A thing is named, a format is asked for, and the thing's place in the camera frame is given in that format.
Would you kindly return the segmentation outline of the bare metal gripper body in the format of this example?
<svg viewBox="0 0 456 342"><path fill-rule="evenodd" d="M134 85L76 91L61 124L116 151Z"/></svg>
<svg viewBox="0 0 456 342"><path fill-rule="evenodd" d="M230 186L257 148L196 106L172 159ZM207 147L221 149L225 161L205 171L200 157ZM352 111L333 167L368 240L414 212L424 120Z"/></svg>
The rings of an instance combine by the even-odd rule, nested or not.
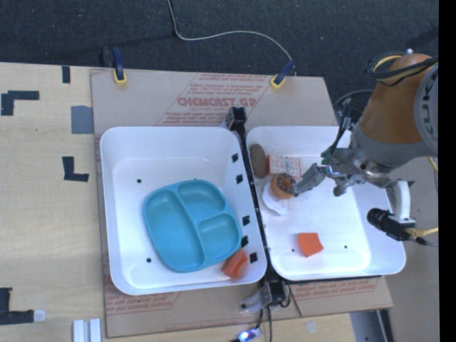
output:
<svg viewBox="0 0 456 342"><path fill-rule="evenodd" d="M324 151L324 165L329 168L328 176L340 188L365 182L385 188L392 182L389 177L392 168L377 163L360 149L328 148Z"/></svg>

